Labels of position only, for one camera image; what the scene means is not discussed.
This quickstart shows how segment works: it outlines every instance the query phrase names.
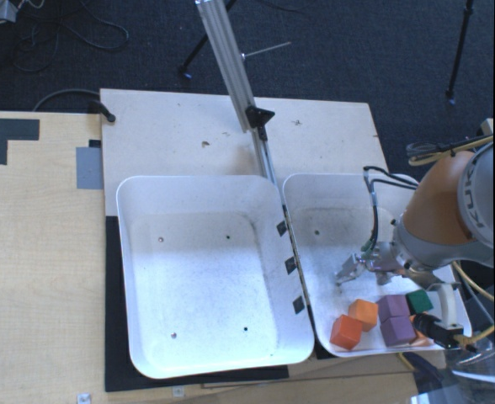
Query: orange block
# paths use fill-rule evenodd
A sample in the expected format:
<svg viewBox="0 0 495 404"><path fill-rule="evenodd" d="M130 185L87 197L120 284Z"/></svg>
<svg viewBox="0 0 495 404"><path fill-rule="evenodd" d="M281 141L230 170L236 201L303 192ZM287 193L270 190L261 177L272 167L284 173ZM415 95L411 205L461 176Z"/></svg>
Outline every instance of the orange block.
<svg viewBox="0 0 495 404"><path fill-rule="evenodd" d="M357 299L349 306L349 316L362 322L362 331L368 332L378 322L379 305L368 300Z"/></svg>
<svg viewBox="0 0 495 404"><path fill-rule="evenodd" d="M362 322L351 316L342 314L333 323L330 343L352 350L361 339Z"/></svg>
<svg viewBox="0 0 495 404"><path fill-rule="evenodd" d="M410 322L414 322L415 316L415 314L410 316ZM433 340L423 335L418 329L414 328L414 332L416 333L416 337L409 343L411 346L430 346L433 344Z"/></svg>

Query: tripod leg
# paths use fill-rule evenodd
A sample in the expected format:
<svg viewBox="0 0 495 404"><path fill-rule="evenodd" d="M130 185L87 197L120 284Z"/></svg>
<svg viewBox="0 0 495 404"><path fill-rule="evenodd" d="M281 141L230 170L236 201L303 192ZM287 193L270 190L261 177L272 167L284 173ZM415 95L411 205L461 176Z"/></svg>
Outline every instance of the tripod leg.
<svg viewBox="0 0 495 404"><path fill-rule="evenodd" d="M455 86L455 79L457 78L457 72L459 71L459 64L460 64L460 56L463 51L463 45L465 44L465 37L466 37L466 29L468 27L468 20L472 13L474 12L474 9L472 8L472 5L474 3L474 0L466 0L466 6L465 6L465 16L463 18L463 24L460 28L460 38L459 38L459 44L457 46L457 54L455 56L455 61L453 64L453 72L451 73L451 79L450 79L450 85L448 86L448 89L446 90L446 97L450 101L450 104L455 104L455 95L453 91L453 87Z"/></svg>
<svg viewBox="0 0 495 404"><path fill-rule="evenodd" d="M234 5L234 3L236 2L237 0L231 0L227 5L226 5L226 10L227 12L232 8L232 6ZM188 66L189 66L189 63L191 63L191 61L195 58L195 56L197 56L197 54L199 54L199 51L201 50L201 48L205 45L205 43L208 42L208 35L205 35L203 36L203 38L199 41L199 43L197 44L197 46L194 48L194 50L191 51L191 54L189 54L188 58L186 58L185 62L180 65L180 67L178 68L178 72L185 78L187 79L191 79L191 75L188 73Z"/></svg>

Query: white tray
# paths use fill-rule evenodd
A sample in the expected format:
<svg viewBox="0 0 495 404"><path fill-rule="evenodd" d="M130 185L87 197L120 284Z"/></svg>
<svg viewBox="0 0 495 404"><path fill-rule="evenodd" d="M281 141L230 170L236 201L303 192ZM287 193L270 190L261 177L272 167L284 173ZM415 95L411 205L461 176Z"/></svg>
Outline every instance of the white tray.
<svg viewBox="0 0 495 404"><path fill-rule="evenodd" d="M379 183L375 186L379 204L379 241L390 241L390 221L405 210L412 190ZM339 292L335 273L352 253L359 253L369 239L373 226L373 210L361 174L295 174L285 180L284 198L290 216L296 249L300 258L306 291L311 303L316 335L321 345L340 357L365 356L407 350L440 350L439 345L387 347L380 330L380 321L369 332L362 332L361 341L352 350L330 343L333 322L347 314L349 305L360 298L377 302L383 295L404 295L419 287L410 279L394 277L380 286L375 274L365 271L357 279L343 283ZM455 277L450 266L435 274L452 283ZM436 292L428 296L434 308L430 312L441 317ZM458 290L455 290L457 320L464 334L471 334L471 324Z"/></svg>
<svg viewBox="0 0 495 404"><path fill-rule="evenodd" d="M307 359L314 334L277 188L137 176L117 190L130 357L162 379Z"/></svg>

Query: green block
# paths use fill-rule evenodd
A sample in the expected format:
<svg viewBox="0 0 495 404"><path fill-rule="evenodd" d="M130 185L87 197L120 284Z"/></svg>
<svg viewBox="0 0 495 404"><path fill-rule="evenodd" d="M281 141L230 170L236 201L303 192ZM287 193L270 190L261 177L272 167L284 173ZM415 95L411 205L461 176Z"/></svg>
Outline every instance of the green block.
<svg viewBox="0 0 495 404"><path fill-rule="evenodd" d="M429 299L427 292L423 289L407 293L406 297L410 314L423 313L424 311L433 309L433 303Z"/></svg>

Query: purple block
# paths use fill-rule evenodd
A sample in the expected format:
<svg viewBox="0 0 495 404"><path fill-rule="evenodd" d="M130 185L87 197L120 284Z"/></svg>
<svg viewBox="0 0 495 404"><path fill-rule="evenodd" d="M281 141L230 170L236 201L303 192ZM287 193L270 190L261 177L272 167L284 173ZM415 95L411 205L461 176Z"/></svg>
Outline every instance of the purple block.
<svg viewBox="0 0 495 404"><path fill-rule="evenodd" d="M409 344L416 338L408 316L388 317L381 323L381 332L387 347Z"/></svg>
<svg viewBox="0 0 495 404"><path fill-rule="evenodd" d="M410 316L410 309L405 295L382 296L376 303L379 305L379 319L381 319L381 322L389 317Z"/></svg>

